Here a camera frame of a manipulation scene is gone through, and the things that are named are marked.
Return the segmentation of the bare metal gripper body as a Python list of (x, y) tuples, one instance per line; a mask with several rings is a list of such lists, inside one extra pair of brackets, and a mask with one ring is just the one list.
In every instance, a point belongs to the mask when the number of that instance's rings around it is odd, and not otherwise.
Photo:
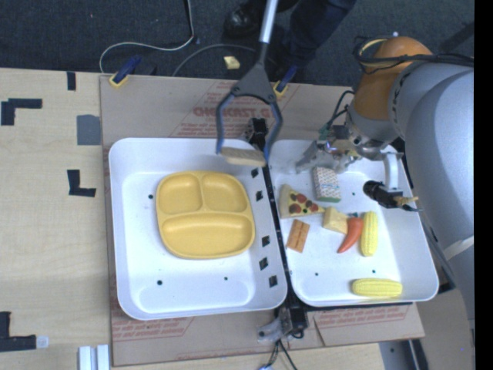
[(383, 149), (390, 143), (388, 128), (370, 128), (364, 132), (355, 124), (325, 125), (319, 130), (321, 161), (332, 170), (346, 170), (352, 163), (367, 159), (383, 160)]

